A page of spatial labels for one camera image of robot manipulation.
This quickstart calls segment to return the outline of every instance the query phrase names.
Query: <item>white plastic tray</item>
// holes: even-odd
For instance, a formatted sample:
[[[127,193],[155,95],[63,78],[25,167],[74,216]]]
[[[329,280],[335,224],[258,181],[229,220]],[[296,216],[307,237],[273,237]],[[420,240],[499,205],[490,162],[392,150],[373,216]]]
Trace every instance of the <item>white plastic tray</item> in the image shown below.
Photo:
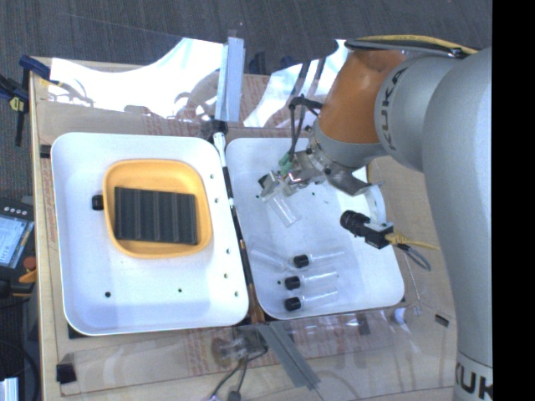
[[[213,236],[202,251],[167,259],[122,254],[91,198],[128,159],[181,160],[203,179]],[[219,155],[197,138],[69,133],[52,147],[64,312],[87,335],[228,326],[248,296]]]
[[[297,150],[305,145],[306,140],[300,140]],[[285,274],[274,272],[271,266],[255,262],[250,256],[258,301],[264,311],[276,319],[292,319],[388,307],[399,302],[405,287],[392,247],[377,250],[339,224],[346,210],[370,215],[363,195],[351,197],[327,183],[308,186],[287,198],[288,204],[301,216],[290,227],[258,197],[261,187],[257,181],[277,169],[289,146],[288,139],[242,138],[233,140],[227,147],[234,201],[247,249],[260,246],[287,258],[344,251],[343,258],[332,261],[339,273],[339,296],[329,305],[289,312],[284,300],[296,292],[290,292],[281,283]],[[357,175],[363,177],[364,170]]]

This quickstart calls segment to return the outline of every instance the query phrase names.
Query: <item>electronic device screen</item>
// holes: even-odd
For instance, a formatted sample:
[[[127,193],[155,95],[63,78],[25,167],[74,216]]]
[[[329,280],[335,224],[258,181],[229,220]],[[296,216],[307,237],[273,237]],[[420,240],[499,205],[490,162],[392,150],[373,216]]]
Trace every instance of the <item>electronic device screen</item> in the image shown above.
[[[0,215],[0,266],[17,266],[32,229],[33,221]]]

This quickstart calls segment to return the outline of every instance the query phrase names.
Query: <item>black ribbed pad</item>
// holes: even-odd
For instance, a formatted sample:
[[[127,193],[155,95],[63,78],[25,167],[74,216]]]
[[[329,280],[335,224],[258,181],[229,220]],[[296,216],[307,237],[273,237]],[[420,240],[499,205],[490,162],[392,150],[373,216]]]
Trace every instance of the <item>black ribbed pad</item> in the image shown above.
[[[116,239],[197,244],[195,196],[115,187]]]

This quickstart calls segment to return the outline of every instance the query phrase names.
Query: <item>clear plastic sheet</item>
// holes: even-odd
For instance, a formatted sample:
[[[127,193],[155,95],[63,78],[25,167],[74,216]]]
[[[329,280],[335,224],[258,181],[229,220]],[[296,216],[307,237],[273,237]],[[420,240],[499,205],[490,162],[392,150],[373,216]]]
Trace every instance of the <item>clear plastic sheet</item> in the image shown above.
[[[227,141],[244,136],[289,137],[289,100],[303,94],[324,101],[348,54],[344,40],[337,43],[338,50],[324,58],[271,74],[245,73],[240,121],[229,124]],[[207,139],[212,133],[209,122],[215,111],[221,60],[221,43],[189,38],[142,68],[54,58],[52,79],[68,84],[70,93],[35,82],[40,144],[51,145],[71,131]],[[304,126],[314,120],[307,112]],[[240,393],[247,400],[397,399],[387,398],[390,395],[409,397],[399,398],[404,400],[451,399],[456,320],[439,251],[425,252],[433,264],[432,272],[425,272],[395,250],[405,296],[393,307],[288,321],[268,319],[256,326],[69,338],[58,276],[51,174],[49,161],[43,159],[58,359],[59,365],[76,373],[74,381],[57,383],[62,395],[223,400],[237,390],[243,376]],[[390,221],[407,236],[436,243],[420,174],[380,158],[370,166],[370,178],[383,183]],[[415,227],[424,229],[412,232]],[[216,398],[211,398],[220,383]]]

